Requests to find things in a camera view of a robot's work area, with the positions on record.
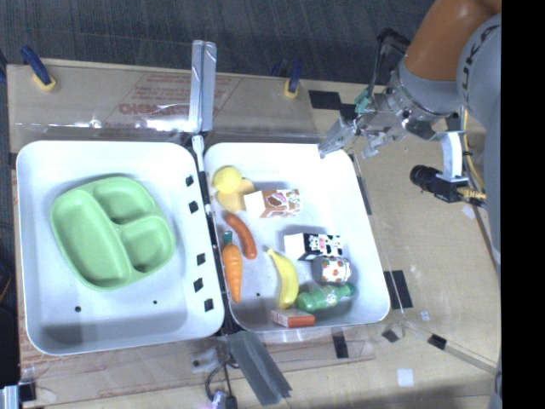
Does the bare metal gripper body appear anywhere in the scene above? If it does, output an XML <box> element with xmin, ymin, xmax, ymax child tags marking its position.
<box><xmin>354</xmin><ymin>93</ymin><xmax>428</xmax><ymax>140</ymax></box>

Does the white plastic tray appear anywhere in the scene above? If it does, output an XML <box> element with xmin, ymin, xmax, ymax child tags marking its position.
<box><xmin>203</xmin><ymin>141</ymin><xmax>392</xmax><ymax>334</ymax></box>
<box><xmin>15</xmin><ymin>139</ymin><xmax>226</xmax><ymax>356</ymax></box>

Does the orange and white carton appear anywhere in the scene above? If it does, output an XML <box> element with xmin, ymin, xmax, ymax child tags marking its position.
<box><xmin>243</xmin><ymin>187</ymin><xmax>302</xmax><ymax>220</ymax></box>

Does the black and white carton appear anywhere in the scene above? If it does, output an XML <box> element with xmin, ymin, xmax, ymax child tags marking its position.
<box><xmin>283</xmin><ymin>232</ymin><xmax>344</xmax><ymax>262</ymax></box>

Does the yellow lemon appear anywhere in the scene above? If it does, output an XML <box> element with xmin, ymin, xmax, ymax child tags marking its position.
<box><xmin>211</xmin><ymin>164</ymin><xmax>244</xmax><ymax>195</ymax></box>

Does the pale orange toy bread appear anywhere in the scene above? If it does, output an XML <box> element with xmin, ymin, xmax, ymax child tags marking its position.
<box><xmin>215</xmin><ymin>178</ymin><xmax>257</xmax><ymax>215</ymax></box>

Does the white can with red print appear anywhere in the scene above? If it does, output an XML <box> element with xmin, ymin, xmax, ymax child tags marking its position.
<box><xmin>311</xmin><ymin>255</ymin><xmax>353</xmax><ymax>285</ymax></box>

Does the orange-red sausage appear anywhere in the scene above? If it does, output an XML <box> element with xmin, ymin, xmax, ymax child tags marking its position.
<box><xmin>223</xmin><ymin>211</ymin><xmax>259</xmax><ymax>261</ymax></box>

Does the yellow banana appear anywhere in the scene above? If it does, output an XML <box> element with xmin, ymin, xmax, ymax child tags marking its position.
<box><xmin>266</xmin><ymin>246</ymin><xmax>301</xmax><ymax>311</ymax></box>

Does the thin black and white rod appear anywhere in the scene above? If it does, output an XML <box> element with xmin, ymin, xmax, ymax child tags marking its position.
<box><xmin>191</xmin><ymin>134</ymin><xmax>232</xmax><ymax>337</ymax></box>

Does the green bottle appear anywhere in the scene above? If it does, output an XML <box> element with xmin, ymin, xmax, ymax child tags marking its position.
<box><xmin>295</xmin><ymin>281</ymin><xmax>357</xmax><ymax>314</ymax></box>

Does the orange carrot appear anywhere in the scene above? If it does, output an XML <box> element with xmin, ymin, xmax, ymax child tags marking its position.
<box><xmin>221</xmin><ymin>230</ymin><xmax>244</xmax><ymax>304</ymax></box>

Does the small orange packet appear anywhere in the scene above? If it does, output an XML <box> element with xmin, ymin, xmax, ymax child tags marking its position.
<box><xmin>270</xmin><ymin>308</ymin><xmax>317</xmax><ymax>329</ymax></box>

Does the brown cardboard board red print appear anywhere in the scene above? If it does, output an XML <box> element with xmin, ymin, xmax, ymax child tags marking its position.
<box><xmin>6</xmin><ymin>57</ymin><xmax>376</xmax><ymax>401</ymax></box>

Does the green divided plate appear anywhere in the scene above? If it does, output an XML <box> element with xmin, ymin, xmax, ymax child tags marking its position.
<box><xmin>49</xmin><ymin>176</ymin><xmax>177</xmax><ymax>291</ymax></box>

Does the black cylinder on white bracket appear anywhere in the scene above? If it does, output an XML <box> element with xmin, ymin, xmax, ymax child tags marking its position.
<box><xmin>409</xmin><ymin>130</ymin><xmax>470</xmax><ymax>205</ymax></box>

